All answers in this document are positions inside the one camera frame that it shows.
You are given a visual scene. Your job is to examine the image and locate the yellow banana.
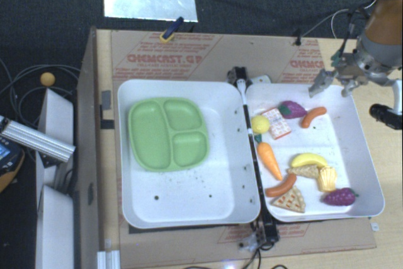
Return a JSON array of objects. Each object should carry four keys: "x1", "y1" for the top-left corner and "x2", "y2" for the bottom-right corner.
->
[{"x1": 290, "y1": 152, "x2": 329, "y2": 169}]

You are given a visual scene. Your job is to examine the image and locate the black block with thin wires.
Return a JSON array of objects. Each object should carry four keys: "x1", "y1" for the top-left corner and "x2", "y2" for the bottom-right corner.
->
[
  {"x1": 238, "y1": 213, "x2": 281, "y2": 252},
  {"x1": 227, "y1": 66, "x2": 253, "y2": 86}
]

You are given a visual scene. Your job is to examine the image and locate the purple grapes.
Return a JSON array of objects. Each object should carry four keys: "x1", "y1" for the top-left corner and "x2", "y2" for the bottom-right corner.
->
[
  {"x1": 277, "y1": 100, "x2": 308, "y2": 120},
  {"x1": 322, "y1": 186, "x2": 360, "y2": 207}
]

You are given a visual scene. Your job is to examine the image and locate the brown cardboard board red print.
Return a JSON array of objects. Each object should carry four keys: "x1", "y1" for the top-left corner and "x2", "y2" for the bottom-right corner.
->
[{"x1": 110, "y1": 29, "x2": 378, "y2": 269}]

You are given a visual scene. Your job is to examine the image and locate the green divided plate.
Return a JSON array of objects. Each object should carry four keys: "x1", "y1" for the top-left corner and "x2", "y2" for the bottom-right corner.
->
[{"x1": 127, "y1": 97, "x2": 211, "y2": 173}]

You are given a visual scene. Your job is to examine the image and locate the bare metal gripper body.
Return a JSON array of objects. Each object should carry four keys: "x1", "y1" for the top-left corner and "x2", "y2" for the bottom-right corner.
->
[{"x1": 334, "y1": 51, "x2": 398, "y2": 86}]

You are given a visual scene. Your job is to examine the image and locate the orange sausage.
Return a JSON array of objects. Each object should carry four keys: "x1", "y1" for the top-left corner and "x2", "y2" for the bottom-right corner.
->
[
  {"x1": 300, "y1": 106, "x2": 327, "y2": 129},
  {"x1": 264, "y1": 173, "x2": 298, "y2": 198}
]

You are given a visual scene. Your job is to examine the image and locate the black cylinder on white bracket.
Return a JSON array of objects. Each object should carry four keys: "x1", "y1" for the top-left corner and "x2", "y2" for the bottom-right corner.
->
[{"x1": 369, "y1": 78, "x2": 403, "y2": 130}]

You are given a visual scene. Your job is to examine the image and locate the beige pizza slice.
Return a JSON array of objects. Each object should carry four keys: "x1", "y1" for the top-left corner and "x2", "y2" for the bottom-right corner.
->
[{"x1": 271, "y1": 185, "x2": 307, "y2": 214}]

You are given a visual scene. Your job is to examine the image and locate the thin black and white rod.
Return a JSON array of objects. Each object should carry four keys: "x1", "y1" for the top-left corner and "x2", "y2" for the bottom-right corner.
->
[{"x1": 237, "y1": 78, "x2": 269, "y2": 231}]

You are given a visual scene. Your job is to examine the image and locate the orange carrot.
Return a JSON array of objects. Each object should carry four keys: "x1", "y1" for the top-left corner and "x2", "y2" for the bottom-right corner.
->
[{"x1": 254, "y1": 133, "x2": 284, "y2": 181}]

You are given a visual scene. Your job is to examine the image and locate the orange and white carton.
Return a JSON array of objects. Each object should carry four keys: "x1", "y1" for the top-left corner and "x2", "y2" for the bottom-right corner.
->
[{"x1": 261, "y1": 107, "x2": 293, "y2": 140}]

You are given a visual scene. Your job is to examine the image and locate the yellow french fries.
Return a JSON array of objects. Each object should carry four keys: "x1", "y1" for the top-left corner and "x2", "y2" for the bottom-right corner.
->
[{"x1": 317, "y1": 166, "x2": 338, "y2": 193}]

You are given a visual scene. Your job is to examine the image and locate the white plastic tray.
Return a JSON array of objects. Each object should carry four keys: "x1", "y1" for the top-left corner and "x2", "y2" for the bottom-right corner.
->
[
  {"x1": 245, "y1": 82, "x2": 386, "y2": 223},
  {"x1": 116, "y1": 79, "x2": 262, "y2": 230}
]

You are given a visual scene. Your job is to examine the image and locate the yellow lemon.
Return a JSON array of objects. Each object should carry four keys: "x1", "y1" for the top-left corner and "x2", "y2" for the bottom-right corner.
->
[{"x1": 250, "y1": 115, "x2": 271, "y2": 134}]

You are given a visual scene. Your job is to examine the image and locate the beige waffle cone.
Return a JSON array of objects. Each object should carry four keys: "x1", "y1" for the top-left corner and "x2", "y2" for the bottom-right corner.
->
[{"x1": 287, "y1": 164, "x2": 321, "y2": 181}]

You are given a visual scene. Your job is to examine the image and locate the orange ball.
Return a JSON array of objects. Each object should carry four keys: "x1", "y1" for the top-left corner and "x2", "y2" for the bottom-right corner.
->
[{"x1": 40, "y1": 72, "x2": 57, "y2": 87}]

